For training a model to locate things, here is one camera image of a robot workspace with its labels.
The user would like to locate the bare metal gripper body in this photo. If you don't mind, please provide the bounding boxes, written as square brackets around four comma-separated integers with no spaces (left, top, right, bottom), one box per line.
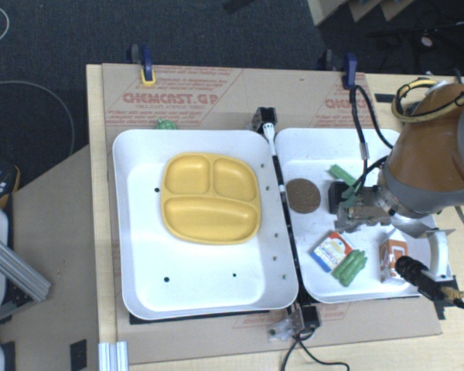
[346,185,396,228]

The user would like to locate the black rectangular block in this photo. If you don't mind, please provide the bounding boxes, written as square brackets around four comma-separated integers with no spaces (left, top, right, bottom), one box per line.
[328,181,349,214]

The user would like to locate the blue and orange packet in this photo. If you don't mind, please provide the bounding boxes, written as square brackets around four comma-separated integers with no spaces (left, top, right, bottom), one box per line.
[309,230,355,274]

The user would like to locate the light green toy vegetable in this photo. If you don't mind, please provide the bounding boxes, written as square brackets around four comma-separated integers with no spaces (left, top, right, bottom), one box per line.
[329,163,359,187]

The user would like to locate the green pea pods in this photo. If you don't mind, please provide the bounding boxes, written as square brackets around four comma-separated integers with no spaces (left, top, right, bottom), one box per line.
[331,248,369,288]

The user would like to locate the brown round biscuit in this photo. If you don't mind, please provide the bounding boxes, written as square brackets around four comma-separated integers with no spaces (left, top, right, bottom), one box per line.
[285,178,322,215]

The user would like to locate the brown and white carton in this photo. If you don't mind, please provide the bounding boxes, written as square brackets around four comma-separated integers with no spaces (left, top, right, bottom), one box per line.
[378,237,410,284]

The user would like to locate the white plastic tray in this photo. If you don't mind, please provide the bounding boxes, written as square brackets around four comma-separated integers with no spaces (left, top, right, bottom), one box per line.
[111,128,299,321]
[273,128,454,305]

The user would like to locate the thin black and white rod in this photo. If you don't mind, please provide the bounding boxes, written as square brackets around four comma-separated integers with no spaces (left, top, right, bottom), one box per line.
[261,124,307,305]

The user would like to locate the yellow divided plate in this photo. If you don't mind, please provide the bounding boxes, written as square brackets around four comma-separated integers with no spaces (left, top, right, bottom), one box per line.
[160,151,262,246]

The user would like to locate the brown cardboard board, red print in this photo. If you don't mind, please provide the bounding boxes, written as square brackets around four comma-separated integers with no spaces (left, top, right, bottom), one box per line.
[101,63,444,365]

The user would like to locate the green broccoli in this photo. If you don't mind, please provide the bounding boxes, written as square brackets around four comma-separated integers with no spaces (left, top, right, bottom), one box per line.
[154,117,179,131]

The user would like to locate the black cylinder on white bracket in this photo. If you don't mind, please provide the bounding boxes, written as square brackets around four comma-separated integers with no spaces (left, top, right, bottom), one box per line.
[394,228,459,301]

